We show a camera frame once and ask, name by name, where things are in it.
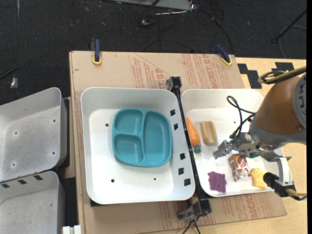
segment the clamp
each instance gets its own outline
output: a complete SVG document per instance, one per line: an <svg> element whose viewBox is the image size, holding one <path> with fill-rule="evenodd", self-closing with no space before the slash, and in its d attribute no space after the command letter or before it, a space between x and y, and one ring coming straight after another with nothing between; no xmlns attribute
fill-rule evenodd
<svg viewBox="0 0 312 234"><path fill-rule="evenodd" d="M225 51L224 48L222 48L220 45L217 45L215 48L215 52L221 55L221 60L228 66L232 65L232 61L228 55L228 53Z"/></svg>
<svg viewBox="0 0 312 234"><path fill-rule="evenodd" d="M99 39L91 38L88 44L88 50L94 51L92 62L94 65L101 65L100 41Z"/></svg>

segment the purple toy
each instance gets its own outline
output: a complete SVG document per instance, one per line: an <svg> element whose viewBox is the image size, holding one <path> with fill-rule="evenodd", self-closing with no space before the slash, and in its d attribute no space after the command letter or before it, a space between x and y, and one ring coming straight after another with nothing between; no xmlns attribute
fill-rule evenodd
<svg viewBox="0 0 312 234"><path fill-rule="evenodd" d="M209 183L210 183L210 190L218 191L218 192L225 192L225 174L219 174L216 172L210 172L209 175Z"/></svg>

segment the black floor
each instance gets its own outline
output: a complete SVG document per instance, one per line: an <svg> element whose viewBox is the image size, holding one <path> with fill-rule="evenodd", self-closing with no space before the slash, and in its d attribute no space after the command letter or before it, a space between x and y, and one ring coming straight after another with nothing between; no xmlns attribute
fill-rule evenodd
<svg viewBox="0 0 312 234"><path fill-rule="evenodd" d="M148 7L99 0L0 0L0 105L50 87L70 95L68 53L102 51L214 53L220 44L237 57L306 59L307 15L272 45L306 8L307 0L193 0L199 9L155 16ZM150 14L167 12L152 8ZM17 87L11 87L13 78Z"/></svg>

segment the white bin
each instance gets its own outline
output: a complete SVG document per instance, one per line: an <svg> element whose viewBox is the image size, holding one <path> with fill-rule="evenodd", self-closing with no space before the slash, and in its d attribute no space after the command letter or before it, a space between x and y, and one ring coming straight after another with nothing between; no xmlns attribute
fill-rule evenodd
<svg viewBox="0 0 312 234"><path fill-rule="evenodd" d="M262 95L253 89L191 89L186 90L181 96L184 115L191 120L200 136L201 152L194 154L200 185L207 194L214 197L273 192L270 187L254 187L251 177L244 181L234 181L228 158L238 151L233 150L217 160L214 158L213 152L218 149L223 140L230 140L229 136L240 125L238 109L227 101L227 96L233 96L241 108L252 112L257 112L263 100ZM242 112L243 120L249 115ZM201 121L214 123L218 140L214 145L203 143ZM243 125L242 132L247 132L249 125L247 121ZM281 148L276 149L275 152L284 156ZM265 172L279 174L277 162L268 162L260 156L247 158L247 163L250 170L261 168ZM227 181L225 193L210 189L208 173L212 171L225 174Z"/></svg>
<svg viewBox="0 0 312 234"><path fill-rule="evenodd" d="M0 182L50 170L67 154L67 110L58 88L0 106Z"/></svg>
<svg viewBox="0 0 312 234"><path fill-rule="evenodd" d="M60 234L65 225L65 192L48 171L0 184L0 233Z"/></svg>
<svg viewBox="0 0 312 234"><path fill-rule="evenodd" d="M189 150L173 93L164 89L89 88L81 96L81 107L87 191L94 202L186 200L194 194ZM111 126L116 112L124 108L151 109L167 117L173 138L168 163L146 168L116 160Z"/></svg>

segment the blue plastic plate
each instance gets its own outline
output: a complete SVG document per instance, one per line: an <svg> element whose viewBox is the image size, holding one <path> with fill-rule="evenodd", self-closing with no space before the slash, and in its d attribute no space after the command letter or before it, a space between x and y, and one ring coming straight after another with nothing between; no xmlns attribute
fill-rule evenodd
<svg viewBox="0 0 312 234"><path fill-rule="evenodd" d="M127 108L115 114L113 150L116 159L133 166L157 167L172 155L169 120L161 113Z"/></svg>

